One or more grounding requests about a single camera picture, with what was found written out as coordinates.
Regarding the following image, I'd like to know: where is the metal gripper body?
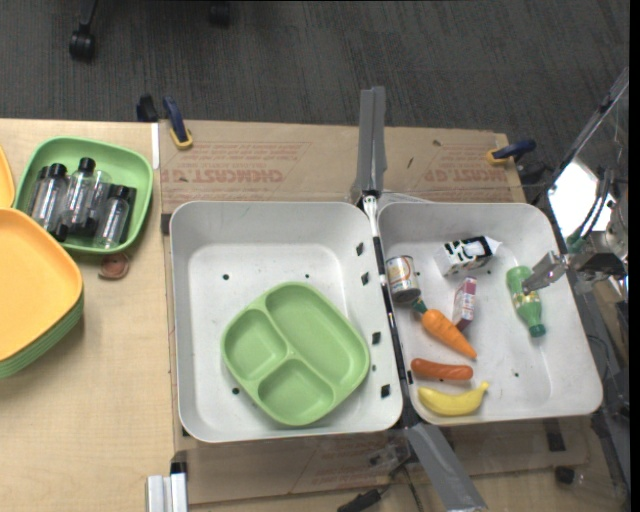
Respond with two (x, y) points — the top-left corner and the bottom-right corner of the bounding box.
(564, 252), (628, 294)

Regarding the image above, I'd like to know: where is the green plastic bottle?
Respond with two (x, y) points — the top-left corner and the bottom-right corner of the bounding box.
(505, 265), (547, 339)

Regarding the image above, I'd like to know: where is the small pink carton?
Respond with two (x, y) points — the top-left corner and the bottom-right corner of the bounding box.
(451, 276), (479, 333)

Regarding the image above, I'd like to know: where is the black and white carton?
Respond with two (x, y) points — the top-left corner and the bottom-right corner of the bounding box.
(432, 235), (503, 278)

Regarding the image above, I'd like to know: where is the white plastic tray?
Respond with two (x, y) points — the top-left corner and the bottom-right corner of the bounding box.
(376, 201), (605, 428)
(168, 200), (405, 445)

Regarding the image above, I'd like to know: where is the orange carrot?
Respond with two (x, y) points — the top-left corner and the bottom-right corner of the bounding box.
(410, 296), (479, 361)

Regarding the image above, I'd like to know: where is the orange sausage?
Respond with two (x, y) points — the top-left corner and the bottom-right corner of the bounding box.
(409, 357), (475, 382)

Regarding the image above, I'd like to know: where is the small silver can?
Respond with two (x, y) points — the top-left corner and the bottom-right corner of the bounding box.
(385, 255), (422, 305)

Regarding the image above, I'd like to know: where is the yellow banana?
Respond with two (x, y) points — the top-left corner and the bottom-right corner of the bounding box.
(416, 380), (491, 418)

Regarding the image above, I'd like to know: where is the thin black and white rod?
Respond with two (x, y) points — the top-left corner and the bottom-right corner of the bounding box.
(362, 194), (412, 429)

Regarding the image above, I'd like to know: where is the green divided plate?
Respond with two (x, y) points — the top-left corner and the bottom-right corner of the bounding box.
(220, 281), (372, 428)

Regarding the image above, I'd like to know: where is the brown printed cardboard board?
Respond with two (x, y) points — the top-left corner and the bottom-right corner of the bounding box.
(157, 118), (589, 506)

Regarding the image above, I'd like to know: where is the clear bottle with black cap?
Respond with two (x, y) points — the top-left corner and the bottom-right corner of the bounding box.
(30, 162), (70, 233)
(63, 156), (99, 234)
(92, 184), (133, 250)
(89, 168), (115, 219)

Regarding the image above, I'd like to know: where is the yellow plate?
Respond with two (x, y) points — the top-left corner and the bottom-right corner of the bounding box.
(0, 144), (17, 209)
(0, 207), (85, 363)

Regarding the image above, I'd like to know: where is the black chair caster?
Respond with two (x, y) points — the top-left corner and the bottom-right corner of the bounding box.
(68, 0), (100, 62)

